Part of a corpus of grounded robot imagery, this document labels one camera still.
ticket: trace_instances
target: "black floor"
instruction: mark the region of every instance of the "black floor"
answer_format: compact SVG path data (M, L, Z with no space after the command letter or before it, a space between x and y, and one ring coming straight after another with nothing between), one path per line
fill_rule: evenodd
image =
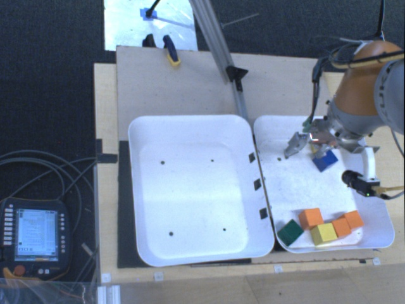
M324 55L335 43L326 36L374 34L380 10L380 0L212 3L223 23L259 13L225 28L232 52L301 57ZM405 0L387 0L384 22L386 39L402 48L404 6ZM115 53L104 51L103 12L103 0L0 0L0 154L37 149L70 161L95 156L93 64L115 62ZM199 32L197 40L206 49ZM0 170L3 198L42 169L14 164ZM42 181L20 196L52 198L56 188L57 182ZM89 257L81 244L95 249L94 200L85 185L80 188L84 210L66 281L92 275L79 276ZM74 194L70 201L75 206Z

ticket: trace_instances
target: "white tray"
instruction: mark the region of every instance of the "white tray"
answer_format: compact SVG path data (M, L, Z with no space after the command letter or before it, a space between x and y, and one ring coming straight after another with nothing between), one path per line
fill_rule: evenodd
M264 188L254 187L260 172L243 118L139 117L128 134L143 261L160 267L271 251L273 229L263 217Z
M276 232L290 219L299 223L298 215L306 208L319 207L328 222L345 212L358 210L364 227L331 243L315 247L305 231L288 251L305 253L325 250L385 248L394 241L394 228L383 200L365 198L346 187L341 176L345 170L363 173L360 155L344 149L333 153L339 159L332 167L319 172L306 146L300 153L284 158L284 149L294 132L302 129L306 117L262 116L254 123L254 135Z

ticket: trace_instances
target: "cube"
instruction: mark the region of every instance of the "cube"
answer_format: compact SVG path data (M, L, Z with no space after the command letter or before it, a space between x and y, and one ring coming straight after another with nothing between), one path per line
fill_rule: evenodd
M352 230L349 226L348 221L344 218L338 218L337 220L331 221L333 228L335 229L336 235L338 238L348 236Z
M298 215L298 218L303 230L310 230L319 224L323 224L323 218L319 208L303 210Z
M340 218L342 217L347 220L347 223L349 223L349 226L352 230L357 229L358 227L362 227L365 224L357 210L343 214Z
M337 239L332 223L320 224L311 229L312 240L316 246Z
M314 156L312 162L316 165L320 172L323 172L337 162L337 157L331 150L329 150L326 152L326 155L320 159Z
M286 246L290 246L298 237L304 233L301 226L295 220L290 220L284 227L277 232L278 238L283 241Z

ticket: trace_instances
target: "table top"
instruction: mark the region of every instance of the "table top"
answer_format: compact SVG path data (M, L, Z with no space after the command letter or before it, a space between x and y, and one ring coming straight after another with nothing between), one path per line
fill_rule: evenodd
M141 47L120 48L121 54L120 49L117 49L118 66L113 64L94 66L96 134L98 139L103 140L103 153L118 154L118 141L127 139L125 126L129 118L132 120L140 115L183 115L193 111L199 115L235 112L229 85L221 81L208 52L180 51L182 64L180 68L174 69L168 66L162 50ZM238 67L249 69L243 85L250 123L261 115L307 115L310 112L311 71L316 60L251 54L232 56ZM126 78L124 83L121 80L117 85L117 72L121 78ZM168 81L168 73L174 73L176 79ZM324 73L321 78L319 115L326 113L324 101L334 93L341 78L341 73ZM163 84L166 89L164 93L161 89ZM191 92L185 89L190 85L192 85ZM208 101L211 98L213 102L194 102L192 107L183 107L189 105L189 101L193 103L193 99L201 100L200 98ZM376 154L376 162L377 175L382 184L384 186L403 184L404 161L396 150L389 129L386 127L378 129L368 144L381 146ZM164 273L165 280L179 281L205 277L272 274L280 265L284 272L341 269L360 267L362 263L359 259L371 262L375 257L378 257L384 265L405 263L404 206L403 199L399 198L387 202L396 239L394 244L386 249L326 251L300 255L276 252L262 258L253 258L250 265L205 267L183 265L118 269L117 178L117 163L97 165L99 270L102 282L152 281L157 272Z

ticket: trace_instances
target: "display screen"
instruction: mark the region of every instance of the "display screen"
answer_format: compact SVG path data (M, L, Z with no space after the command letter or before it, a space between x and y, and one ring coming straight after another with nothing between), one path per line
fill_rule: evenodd
M58 212L17 209L16 261L58 261Z

